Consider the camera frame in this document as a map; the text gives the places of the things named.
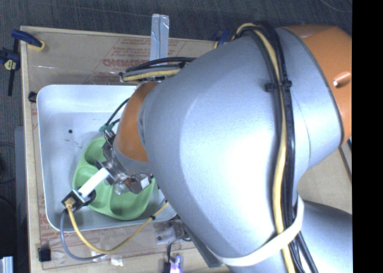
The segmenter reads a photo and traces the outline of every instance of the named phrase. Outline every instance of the green plate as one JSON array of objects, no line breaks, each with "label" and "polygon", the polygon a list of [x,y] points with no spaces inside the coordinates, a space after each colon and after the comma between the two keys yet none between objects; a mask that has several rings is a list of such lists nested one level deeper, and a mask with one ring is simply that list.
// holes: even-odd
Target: green plate
[{"label": "green plate", "polygon": [[[86,181],[95,175],[98,169],[94,166],[97,160],[105,161],[102,146],[105,143],[103,137],[93,139],[81,155],[76,167],[72,186],[81,187]],[[105,184],[105,181],[96,188],[96,198],[88,205],[89,208],[119,220],[134,220],[146,209],[156,181],[152,179],[151,184],[139,194],[132,192],[113,193],[113,186]]]}]

